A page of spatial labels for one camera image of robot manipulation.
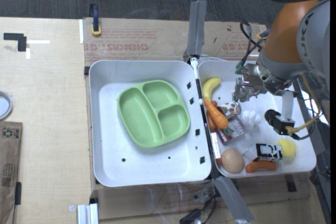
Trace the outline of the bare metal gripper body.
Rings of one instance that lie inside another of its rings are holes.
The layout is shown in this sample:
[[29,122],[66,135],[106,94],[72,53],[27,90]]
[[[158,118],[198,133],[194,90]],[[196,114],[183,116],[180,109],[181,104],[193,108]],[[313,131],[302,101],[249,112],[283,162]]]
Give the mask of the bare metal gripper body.
[[282,95],[282,92],[291,86],[291,81],[276,77],[262,64],[248,63],[242,68],[237,84],[241,84],[243,88],[258,89],[259,94],[269,92]]

